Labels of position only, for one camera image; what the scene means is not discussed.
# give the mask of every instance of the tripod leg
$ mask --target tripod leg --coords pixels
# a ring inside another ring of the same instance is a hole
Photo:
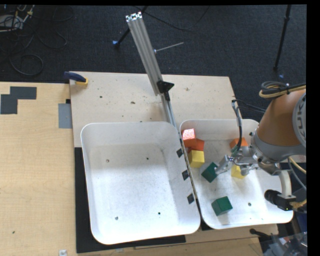
[[[276,56],[276,60],[275,60],[274,66],[273,66],[273,70],[277,70],[278,69],[278,63],[279,63],[279,59],[280,59],[282,46],[284,44],[284,39],[285,39],[285,34],[286,34],[286,29],[287,29],[287,23],[290,20],[290,10],[291,10],[291,4],[288,4],[287,8],[286,8],[285,17],[284,17],[284,24],[283,24],[283,29],[282,29],[282,35],[281,35],[280,45],[279,45],[279,49],[278,49],[278,54]]]
[[[146,5],[145,7],[143,7],[143,9],[141,10],[141,14],[143,14],[146,9],[148,8],[148,5]],[[120,47],[120,44],[121,42],[125,39],[125,37],[129,34],[130,32],[130,28],[128,28],[124,34],[122,35],[122,37],[119,39],[119,41],[112,41],[112,43],[114,44],[115,48],[119,48]]]

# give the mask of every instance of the white tray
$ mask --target white tray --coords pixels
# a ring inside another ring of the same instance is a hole
[[[243,119],[242,135],[250,143],[250,132],[258,123]],[[230,156],[229,143],[239,137],[236,119],[187,120],[180,130],[195,129],[196,137],[204,140],[205,163],[217,165],[225,156]],[[266,190],[281,192],[279,176],[271,176],[262,169],[250,171],[243,179],[231,176],[231,170],[219,174],[211,183],[201,176],[199,168],[191,168],[191,176],[197,194],[201,216],[213,229],[228,229],[260,224],[287,223],[293,218],[293,211],[284,211],[264,198]],[[229,212],[216,216],[211,203],[228,196],[233,207]]]
[[[194,233],[200,214],[177,129],[168,122],[90,123],[81,131],[90,224],[102,244]]]

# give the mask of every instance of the green block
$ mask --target green block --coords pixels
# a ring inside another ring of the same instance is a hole
[[[227,196],[214,200],[211,206],[217,216],[225,214],[233,208]]]
[[[201,175],[208,181],[208,182],[212,182],[216,177],[216,171],[215,168],[217,168],[217,165],[212,162],[202,173]]]

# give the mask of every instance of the black clamp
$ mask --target black clamp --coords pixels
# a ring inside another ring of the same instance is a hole
[[[164,94],[164,98],[170,101],[169,90],[174,87],[175,84],[159,80],[156,85],[158,86],[159,92]]]

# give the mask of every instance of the table surface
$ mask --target table surface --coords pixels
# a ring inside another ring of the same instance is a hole
[[[249,230],[278,234],[276,224],[199,229],[186,235],[183,244],[77,254],[74,148],[81,146],[78,137],[81,128],[92,121],[145,122],[165,118],[161,100],[154,95],[146,74],[78,74],[88,77],[87,88],[75,87],[71,81],[70,84],[0,82],[0,95],[10,94],[10,87],[37,88],[36,99],[17,100],[17,114],[0,114],[0,255],[57,256],[60,250],[66,250],[68,256],[117,252],[128,256],[213,252],[256,256],[259,239]],[[231,108],[234,94],[228,77],[163,75],[163,79],[175,84],[170,96],[177,127],[187,119],[235,118]],[[121,94],[109,90],[110,87]],[[86,103],[92,104],[81,104],[84,97]],[[67,99],[71,99],[73,129],[59,128],[58,105]]]

